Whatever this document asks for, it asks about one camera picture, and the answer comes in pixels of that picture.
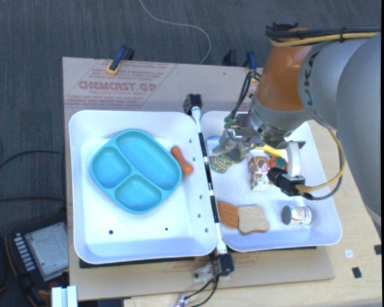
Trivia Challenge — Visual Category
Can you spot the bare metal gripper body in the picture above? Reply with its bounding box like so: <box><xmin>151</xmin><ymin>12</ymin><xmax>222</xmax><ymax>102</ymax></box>
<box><xmin>225</xmin><ymin>113</ymin><xmax>296</xmax><ymax>148</ymax></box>

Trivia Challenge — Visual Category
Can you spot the white and blue packet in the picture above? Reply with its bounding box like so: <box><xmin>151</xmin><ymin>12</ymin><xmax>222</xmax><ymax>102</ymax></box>
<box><xmin>205</xmin><ymin>136</ymin><xmax>222</xmax><ymax>155</ymax></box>

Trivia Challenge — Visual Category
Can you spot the green patterned can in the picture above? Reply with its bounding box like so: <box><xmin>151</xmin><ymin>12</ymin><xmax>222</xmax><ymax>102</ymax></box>
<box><xmin>209</xmin><ymin>153</ymin><xmax>235</xmax><ymax>174</ymax></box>

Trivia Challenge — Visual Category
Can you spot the yellow banana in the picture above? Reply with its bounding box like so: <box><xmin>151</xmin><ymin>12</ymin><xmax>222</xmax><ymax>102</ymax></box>
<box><xmin>255</xmin><ymin>144</ymin><xmax>282</xmax><ymax>159</ymax></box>

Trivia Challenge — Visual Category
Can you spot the brown and white carton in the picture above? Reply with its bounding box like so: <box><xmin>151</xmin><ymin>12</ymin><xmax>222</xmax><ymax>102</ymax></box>
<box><xmin>246</xmin><ymin>148</ymin><xmax>275</xmax><ymax>191</ymax></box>

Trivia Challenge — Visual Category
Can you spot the thin black and white rod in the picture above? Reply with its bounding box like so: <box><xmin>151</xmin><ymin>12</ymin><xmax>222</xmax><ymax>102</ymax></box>
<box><xmin>190</xmin><ymin>106</ymin><xmax>228</xmax><ymax>255</ymax></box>

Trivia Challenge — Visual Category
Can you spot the orange carrot with green top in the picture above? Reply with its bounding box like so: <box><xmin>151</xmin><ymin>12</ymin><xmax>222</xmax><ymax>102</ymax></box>
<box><xmin>268</xmin><ymin>155</ymin><xmax>289</xmax><ymax>173</ymax></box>

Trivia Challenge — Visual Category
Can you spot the orange sausage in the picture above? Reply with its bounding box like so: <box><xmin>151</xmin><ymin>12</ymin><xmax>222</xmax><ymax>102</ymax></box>
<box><xmin>170</xmin><ymin>145</ymin><xmax>195</xmax><ymax>175</ymax></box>

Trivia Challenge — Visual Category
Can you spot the white plastic tray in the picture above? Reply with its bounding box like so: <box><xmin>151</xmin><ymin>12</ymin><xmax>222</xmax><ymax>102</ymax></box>
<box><xmin>199</xmin><ymin>110</ymin><xmax>344</xmax><ymax>253</ymax></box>
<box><xmin>68</xmin><ymin>109</ymin><xmax>220</xmax><ymax>265</ymax></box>

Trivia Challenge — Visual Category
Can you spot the orange waffle biscuit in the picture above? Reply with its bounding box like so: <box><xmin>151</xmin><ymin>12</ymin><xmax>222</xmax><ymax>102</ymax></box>
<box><xmin>216</xmin><ymin>200</ymin><xmax>239</xmax><ymax>230</ymax></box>

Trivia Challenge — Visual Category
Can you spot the bread slice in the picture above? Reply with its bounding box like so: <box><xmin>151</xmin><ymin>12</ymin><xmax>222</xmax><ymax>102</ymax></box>
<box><xmin>236</xmin><ymin>204</ymin><xmax>271</xmax><ymax>235</ymax></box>

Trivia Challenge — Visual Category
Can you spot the white and orange can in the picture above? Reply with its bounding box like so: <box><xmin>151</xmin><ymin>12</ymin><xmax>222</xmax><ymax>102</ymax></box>
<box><xmin>280</xmin><ymin>204</ymin><xmax>313</xmax><ymax>226</ymax></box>

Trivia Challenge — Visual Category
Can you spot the blue divided plate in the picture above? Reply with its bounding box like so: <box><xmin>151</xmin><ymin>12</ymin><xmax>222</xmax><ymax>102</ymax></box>
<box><xmin>89</xmin><ymin>128</ymin><xmax>184</xmax><ymax>216</ymax></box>

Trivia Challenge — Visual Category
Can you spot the brown cardboard board red print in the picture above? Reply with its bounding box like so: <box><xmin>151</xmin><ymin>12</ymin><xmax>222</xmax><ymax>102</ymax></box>
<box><xmin>62</xmin><ymin>56</ymin><xmax>335</xmax><ymax>302</ymax></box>

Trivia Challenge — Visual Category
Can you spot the black block with thin wires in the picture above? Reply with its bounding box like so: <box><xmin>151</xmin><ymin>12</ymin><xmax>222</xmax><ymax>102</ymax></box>
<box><xmin>210</xmin><ymin>253</ymin><xmax>236</xmax><ymax>277</ymax></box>
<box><xmin>182</xmin><ymin>93</ymin><xmax>204</xmax><ymax>114</ymax></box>

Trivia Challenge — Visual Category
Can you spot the black cylinder on white bracket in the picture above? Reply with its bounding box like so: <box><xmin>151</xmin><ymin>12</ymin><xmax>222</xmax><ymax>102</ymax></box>
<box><xmin>266</xmin><ymin>141</ymin><xmax>307</xmax><ymax>198</ymax></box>

